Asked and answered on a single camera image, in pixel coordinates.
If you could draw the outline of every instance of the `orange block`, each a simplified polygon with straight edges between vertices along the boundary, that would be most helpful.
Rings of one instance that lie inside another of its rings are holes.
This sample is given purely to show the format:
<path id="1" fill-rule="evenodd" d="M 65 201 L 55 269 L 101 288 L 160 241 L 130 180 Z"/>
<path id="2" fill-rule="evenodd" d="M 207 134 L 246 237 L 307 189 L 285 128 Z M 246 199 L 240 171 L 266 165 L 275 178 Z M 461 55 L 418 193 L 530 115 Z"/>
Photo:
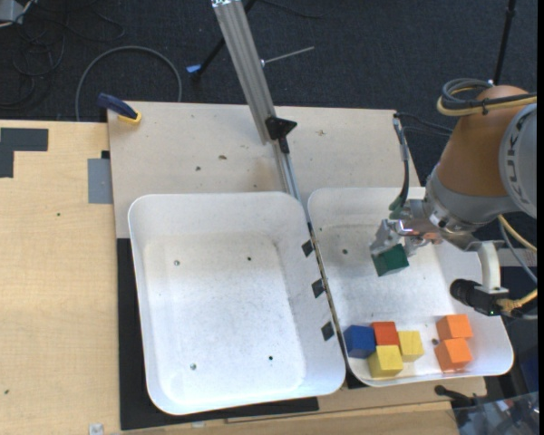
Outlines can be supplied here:
<path id="1" fill-rule="evenodd" d="M 393 321 L 377 321 L 371 324 L 374 330 L 374 342 L 380 345 L 400 345 L 397 326 Z"/>
<path id="2" fill-rule="evenodd" d="M 448 314 L 437 321 L 435 325 L 440 340 L 473 337 L 470 319 L 466 314 Z"/>
<path id="3" fill-rule="evenodd" d="M 449 338 L 435 347 L 435 356 L 443 372 L 459 371 L 473 358 L 465 338 Z"/>

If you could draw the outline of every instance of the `black connector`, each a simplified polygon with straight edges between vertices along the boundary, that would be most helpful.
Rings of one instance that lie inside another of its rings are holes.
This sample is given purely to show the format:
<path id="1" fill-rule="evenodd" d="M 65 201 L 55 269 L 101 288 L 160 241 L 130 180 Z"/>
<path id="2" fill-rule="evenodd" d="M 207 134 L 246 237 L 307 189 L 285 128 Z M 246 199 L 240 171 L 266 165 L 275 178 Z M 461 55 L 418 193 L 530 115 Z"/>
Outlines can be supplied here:
<path id="1" fill-rule="evenodd" d="M 481 284 L 472 280 L 457 279 L 450 286 L 450 293 L 453 298 L 463 303 L 466 306 L 471 306 L 478 313 L 485 315 L 497 315 L 501 312 L 501 306 L 497 304 L 497 300 L 506 298 L 507 291 L 499 293 L 488 293 L 480 288 Z"/>

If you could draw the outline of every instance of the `toy cube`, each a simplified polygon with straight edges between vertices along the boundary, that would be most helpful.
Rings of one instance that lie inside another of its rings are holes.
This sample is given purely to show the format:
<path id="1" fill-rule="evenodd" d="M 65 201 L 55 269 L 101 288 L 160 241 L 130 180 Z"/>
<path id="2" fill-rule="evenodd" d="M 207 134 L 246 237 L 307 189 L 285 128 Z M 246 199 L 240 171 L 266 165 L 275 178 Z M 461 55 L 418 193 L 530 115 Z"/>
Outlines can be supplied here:
<path id="1" fill-rule="evenodd" d="M 373 327 L 351 325 L 343 333 L 345 337 L 346 353 L 351 358 L 366 358 L 374 352 Z"/>
<path id="2" fill-rule="evenodd" d="M 448 338 L 472 338 L 473 331 L 470 326 L 470 319 L 466 314 L 448 314 L 442 317 L 437 323 L 437 334 L 439 339 Z"/>
<path id="3" fill-rule="evenodd" d="M 396 344 L 399 346 L 399 334 L 393 321 L 378 321 L 371 324 L 376 344 Z"/>
<path id="4" fill-rule="evenodd" d="M 403 359 L 396 344 L 378 344 L 367 361 L 373 377 L 393 377 L 403 370 Z"/>
<path id="5" fill-rule="evenodd" d="M 421 334 L 416 330 L 400 330 L 399 334 L 399 349 L 401 350 L 401 358 L 404 363 L 412 363 L 417 361 L 425 354 Z"/>
<path id="6" fill-rule="evenodd" d="M 473 358 L 465 338 L 449 338 L 435 347 L 435 356 L 443 372 L 459 371 Z"/>
<path id="7" fill-rule="evenodd" d="M 393 248 L 384 251 L 380 255 L 371 255 L 374 268 L 379 277 L 394 274 L 405 269 L 409 265 L 403 245 L 397 244 Z"/>

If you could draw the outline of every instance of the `blue clamp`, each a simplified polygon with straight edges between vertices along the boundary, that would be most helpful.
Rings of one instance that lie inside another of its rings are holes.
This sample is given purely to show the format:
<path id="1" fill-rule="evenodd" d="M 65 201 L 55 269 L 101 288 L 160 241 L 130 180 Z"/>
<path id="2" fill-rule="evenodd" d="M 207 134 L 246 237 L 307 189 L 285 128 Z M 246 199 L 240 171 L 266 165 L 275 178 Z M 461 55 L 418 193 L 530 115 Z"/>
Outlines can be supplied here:
<path id="1" fill-rule="evenodd" d="M 119 115 L 119 121 L 127 122 L 128 124 L 139 124 L 141 122 L 140 112 L 135 111 L 123 100 L 119 100 L 108 93 L 99 93 L 97 106 L 115 111 Z"/>

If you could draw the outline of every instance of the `black clamp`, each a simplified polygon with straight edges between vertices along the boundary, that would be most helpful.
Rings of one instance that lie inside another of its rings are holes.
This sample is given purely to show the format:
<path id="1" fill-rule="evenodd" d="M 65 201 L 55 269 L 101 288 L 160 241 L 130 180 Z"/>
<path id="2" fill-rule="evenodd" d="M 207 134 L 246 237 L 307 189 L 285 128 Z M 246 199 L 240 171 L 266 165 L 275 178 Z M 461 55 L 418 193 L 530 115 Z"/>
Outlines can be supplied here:
<path id="1" fill-rule="evenodd" d="M 271 140 L 278 140 L 280 149 L 283 153 L 290 153 L 288 148 L 287 135 L 296 127 L 296 122 L 283 120 L 276 116 L 270 116 L 266 119 L 266 127 Z"/>

